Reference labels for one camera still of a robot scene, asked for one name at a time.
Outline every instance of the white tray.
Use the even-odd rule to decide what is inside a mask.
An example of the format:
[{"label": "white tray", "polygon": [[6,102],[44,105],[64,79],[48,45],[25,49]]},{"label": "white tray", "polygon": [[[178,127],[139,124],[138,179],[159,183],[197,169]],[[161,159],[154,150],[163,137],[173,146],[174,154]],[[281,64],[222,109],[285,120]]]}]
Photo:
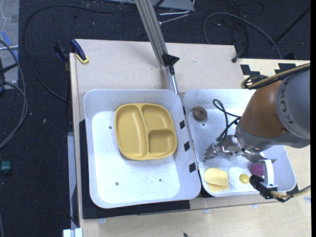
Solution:
[{"label": "white tray", "polygon": [[[213,105],[213,99],[220,100],[227,112],[241,116],[253,93],[253,90],[245,89],[194,89],[187,91],[183,96],[183,103],[189,120],[188,124],[194,141],[201,182],[204,189],[214,197],[259,193],[252,187],[236,189],[231,184],[229,184],[229,190],[212,193],[209,185],[203,178],[204,172],[211,167],[219,168],[224,171],[227,171],[230,167],[250,169],[251,162],[241,155],[226,155],[221,153],[206,162],[203,162],[202,157],[210,144],[216,142],[216,138],[226,126],[224,113]],[[194,119],[192,111],[194,107],[203,107],[206,109],[208,115],[206,121],[197,121]],[[228,123],[235,119],[235,117],[232,116],[228,116],[228,118]],[[228,134],[234,134],[235,127],[236,126],[233,125],[229,129]],[[273,169],[275,185],[278,186],[277,190],[279,192],[292,190],[296,185],[296,178],[285,147],[273,146],[264,151],[262,155],[268,159],[276,159],[273,163]]]},{"label": "white tray", "polygon": [[[118,149],[114,116],[128,103],[153,103],[164,106],[175,124],[178,148],[163,159],[134,161]],[[170,90],[95,89],[86,93],[84,114],[88,147],[90,196],[101,208],[195,198],[201,189],[180,97]]]}]

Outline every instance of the brown knob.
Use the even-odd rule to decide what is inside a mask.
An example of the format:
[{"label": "brown knob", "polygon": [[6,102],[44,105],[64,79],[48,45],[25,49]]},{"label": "brown knob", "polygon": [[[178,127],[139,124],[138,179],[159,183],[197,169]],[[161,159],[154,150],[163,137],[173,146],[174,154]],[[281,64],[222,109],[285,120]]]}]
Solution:
[{"label": "brown knob", "polygon": [[203,107],[193,108],[193,117],[198,120],[205,120],[207,118],[207,111]]}]

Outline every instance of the dark floor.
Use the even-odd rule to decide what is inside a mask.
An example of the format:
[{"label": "dark floor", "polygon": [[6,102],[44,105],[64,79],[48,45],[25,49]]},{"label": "dark floor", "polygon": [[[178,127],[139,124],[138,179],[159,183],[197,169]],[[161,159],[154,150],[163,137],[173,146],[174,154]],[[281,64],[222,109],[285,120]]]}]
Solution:
[{"label": "dark floor", "polygon": [[[310,60],[310,5],[311,0],[196,0],[195,12],[163,24],[162,33],[166,42],[207,43],[203,32],[206,17],[229,13],[261,31],[227,15],[212,15],[205,26],[210,44],[233,44],[244,58]],[[56,41],[60,40],[68,52],[69,41],[75,38],[148,41],[135,8],[93,0],[20,0],[19,62],[29,108],[21,129],[0,149],[0,160],[9,160],[12,165],[10,175],[0,175],[0,213],[6,237],[57,237],[70,228],[58,189],[62,152],[60,186],[68,204],[67,145],[63,150],[62,146],[72,129],[71,105],[65,101],[69,74],[54,53]],[[1,143],[20,119],[23,98],[17,90],[7,90],[0,95],[0,103]]]}]

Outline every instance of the vertical metal rod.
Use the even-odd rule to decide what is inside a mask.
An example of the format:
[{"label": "vertical metal rod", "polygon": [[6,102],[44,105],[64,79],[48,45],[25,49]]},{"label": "vertical metal rod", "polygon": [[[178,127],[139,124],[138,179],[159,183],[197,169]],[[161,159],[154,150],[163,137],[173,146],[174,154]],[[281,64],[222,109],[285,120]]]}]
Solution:
[{"label": "vertical metal rod", "polygon": [[168,50],[163,39],[159,21],[156,17],[151,0],[135,0],[135,3],[143,21],[152,48],[154,50],[158,64],[160,65],[160,67],[166,69],[169,87],[172,91],[178,94],[179,92],[175,75],[170,72],[169,67],[166,67],[164,65],[162,59],[162,56],[164,54],[168,54]]}]

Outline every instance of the fried egg toy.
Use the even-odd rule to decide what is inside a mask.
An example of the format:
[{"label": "fried egg toy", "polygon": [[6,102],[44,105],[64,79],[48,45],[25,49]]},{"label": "fried egg toy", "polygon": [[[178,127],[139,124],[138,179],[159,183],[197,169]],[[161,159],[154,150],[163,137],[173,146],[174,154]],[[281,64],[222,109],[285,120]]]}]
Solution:
[{"label": "fried egg toy", "polygon": [[253,188],[249,183],[251,172],[247,168],[231,167],[227,170],[229,183],[235,189],[251,189]]}]

